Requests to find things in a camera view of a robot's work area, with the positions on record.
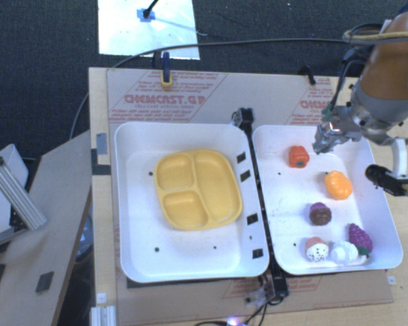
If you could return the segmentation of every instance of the table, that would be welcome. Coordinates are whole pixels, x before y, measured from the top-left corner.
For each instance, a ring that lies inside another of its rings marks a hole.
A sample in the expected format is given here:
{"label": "table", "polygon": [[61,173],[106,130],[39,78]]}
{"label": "table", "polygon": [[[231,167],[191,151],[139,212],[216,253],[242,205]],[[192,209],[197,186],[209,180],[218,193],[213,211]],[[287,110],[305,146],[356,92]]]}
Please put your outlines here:
{"label": "table", "polygon": [[[99,151],[100,140],[109,141],[109,123],[108,123],[108,98],[107,98],[107,69],[90,69],[90,126],[91,126],[91,148],[92,148],[92,187],[94,193],[94,224],[95,224],[95,284],[96,292],[102,293],[98,301],[99,306],[115,306],[118,303],[117,286],[116,286],[116,265],[114,253],[114,239],[115,233],[112,218],[112,193],[110,192],[112,180],[109,175],[110,165],[110,146],[109,143],[105,149]],[[251,81],[260,81],[260,75],[248,77],[247,75],[234,75],[236,81],[241,82],[243,79],[250,79]],[[283,77],[278,77],[278,81],[284,81]],[[329,83],[335,88],[337,84],[336,78],[327,78]],[[304,77],[291,77],[290,81],[294,85],[304,84],[306,79]],[[340,103],[347,100],[350,91],[345,87],[339,99]],[[212,117],[209,120],[216,120],[218,116],[218,108],[216,112],[212,111]],[[200,110],[198,115],[194,116],[195,120],[204,120],[207,111]],[[393,128],[391,135],[396,134],[401,137],[408,136],[408,120],[402,127]],[[392,153],[388,147],[371,146],[375,161],[379,165],[391,168]],[[392,304],[376,304],[357,306],[357,304],[366,304],[366,301],[357,303],[336,304],[335,306],[346,306],[346,308],[330,308],[328,304],[326,308],[320,310],[306,310],[302,312],[276,312],[272,308],[268,309],[268,315],[265,318],[263,325],[408,325],[408,198],[394,198],[387,195],[387,199],[392,211],[392,215],[396,224],[396,228],[401,239],[404,251],[404,258],[402,264],[387,272],[391,285],[390,289],[394,302]],[[384,298],[382,303],[391,302]],[[146,306],[149,309],[154,308],[153,305]],[[162,322],[168,320],[148,321],[147,324],[160,325]],[[194,325],[198,321],[187,321],[183,323],[166,323],[167,326],[189,326]]]}

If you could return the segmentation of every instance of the black fabric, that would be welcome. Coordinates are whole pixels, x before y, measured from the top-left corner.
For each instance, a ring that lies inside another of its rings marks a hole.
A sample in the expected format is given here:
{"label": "black fabric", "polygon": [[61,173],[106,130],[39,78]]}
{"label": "black fabric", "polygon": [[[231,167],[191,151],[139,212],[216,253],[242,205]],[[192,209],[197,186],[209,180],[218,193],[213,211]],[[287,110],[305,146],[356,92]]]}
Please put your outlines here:
{"label": "black fabric", "polygon": [[[382,23],[407,0],[192,0],[199,42],[270,37],[340,38],[353,26]],[[0,149],[15,143],[36,158],[64,143],[88,92],[88,68],[122,57],[98,53],[97,0],[0,0]],[[205,48],[201,60],[172,69],[296,74],[309,65],[336,75],[347,47],[291,43]],[[150,68],[150,59],[126,64]],[[84,108],[76,132],[88,129]]]}

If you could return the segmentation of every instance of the wooden table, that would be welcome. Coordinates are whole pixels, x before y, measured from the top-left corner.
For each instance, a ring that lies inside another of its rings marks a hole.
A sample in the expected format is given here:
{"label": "wooden table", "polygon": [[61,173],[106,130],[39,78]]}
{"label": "wooden table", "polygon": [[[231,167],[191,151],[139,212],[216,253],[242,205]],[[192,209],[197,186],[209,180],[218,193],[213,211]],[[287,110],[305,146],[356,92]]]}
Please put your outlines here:
{"label": "wooden table", "polygon": [[[100,134],[107,132],[109,141],[109,125],[107,118],[107,80],[106,69],[92,69],[90,71],[90,113],[91,113],[91,147],[97,150],[97,138]],[[333,86],[337,79],[330,78]],[[350,91],[345,88],[341,93],[340,103],[347,100]],[[390,134],[400,137],[408,137],[408,120],[402,127],[394,128]],[[105,153],[93,154],[93,163],[96,167],[110,164],[109,144]],[[377,164],[392,168],[392,152],[389,147],[378,147],[371,144],[375,161]],[[109,175],[99,173],[92,178],[95,189],[108,189],[112,186]],[[95,194],[97,197],[94,207],[95,223],[95,279],[97,292],[106,293],[106,300],[99,303],[101,306],[116,305],[116,267],[114,263],[114,229],[112,225],[112,194],[101,192]],[[408,198],[387,195],[392,216],[398,230],[398,235],[403,246],[402,264],[389,270],[387,275],[390,282],[395,280],[396,284],[391,286],[394,303],[378,304],[371,306],[357,306],[347,308],[333,308],[323,310],[307,310],[302,312],[272,313],[266,316],[263,325],[317,325],[317,326],[339,326],[339,325],[408,325]],[[259,316],[251,325],[257,325]],[[183,323],[166,323],[166,326],[191,326],[197,321]]]}

